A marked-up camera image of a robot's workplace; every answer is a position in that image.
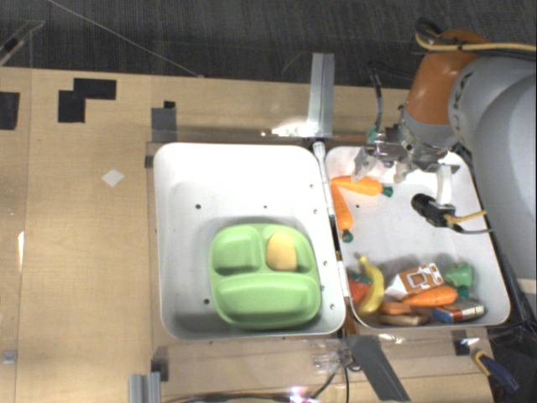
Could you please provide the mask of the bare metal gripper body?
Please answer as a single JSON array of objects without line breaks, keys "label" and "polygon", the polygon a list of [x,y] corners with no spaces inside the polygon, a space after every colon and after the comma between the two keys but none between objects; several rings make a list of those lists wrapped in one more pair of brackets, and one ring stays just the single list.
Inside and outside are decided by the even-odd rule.
[{"label": "bare metal gripper body", "polygon": [[436,171],[440,160],[447,155],[447,147],[418,140],[403,124],[380,130],[373,125],[367,132],[366,151],[385,165],[401,164],[422,171]]}]

